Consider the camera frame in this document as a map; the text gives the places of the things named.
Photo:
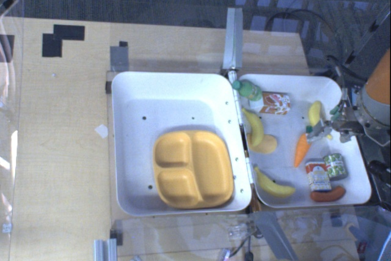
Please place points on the pale wood board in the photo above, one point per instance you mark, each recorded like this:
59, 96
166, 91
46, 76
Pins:
61, 131

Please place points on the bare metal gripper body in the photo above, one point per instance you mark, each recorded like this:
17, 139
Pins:
346, 126

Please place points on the yellow divided plate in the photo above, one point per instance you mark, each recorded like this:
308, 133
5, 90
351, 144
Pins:
195, 168

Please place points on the orange and white carton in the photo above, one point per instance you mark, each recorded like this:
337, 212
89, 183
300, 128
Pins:
275, 104

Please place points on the red-brown sausage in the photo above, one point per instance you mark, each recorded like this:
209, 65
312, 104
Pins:
328, 195

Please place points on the small yellow banana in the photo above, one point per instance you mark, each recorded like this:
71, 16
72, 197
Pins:
314, 111

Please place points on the green and white can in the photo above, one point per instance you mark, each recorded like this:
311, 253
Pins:
336, 165

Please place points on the yellow bread roll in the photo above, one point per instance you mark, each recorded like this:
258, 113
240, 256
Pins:
268, 145

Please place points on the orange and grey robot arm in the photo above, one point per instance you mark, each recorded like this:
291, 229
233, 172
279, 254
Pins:
378, 91

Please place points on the green plastic bottle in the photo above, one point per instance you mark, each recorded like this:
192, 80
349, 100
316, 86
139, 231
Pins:
250, 90

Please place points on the white plastic tray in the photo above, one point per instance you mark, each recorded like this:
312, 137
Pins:
171, 101
287, 143

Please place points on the orange carrot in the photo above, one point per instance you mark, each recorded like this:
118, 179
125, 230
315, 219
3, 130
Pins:
301, 149

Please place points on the red and yellow can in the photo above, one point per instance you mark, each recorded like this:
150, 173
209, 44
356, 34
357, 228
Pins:
317, 175

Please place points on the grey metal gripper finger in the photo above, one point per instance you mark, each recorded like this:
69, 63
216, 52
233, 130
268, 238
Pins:
324, 125
316, 135

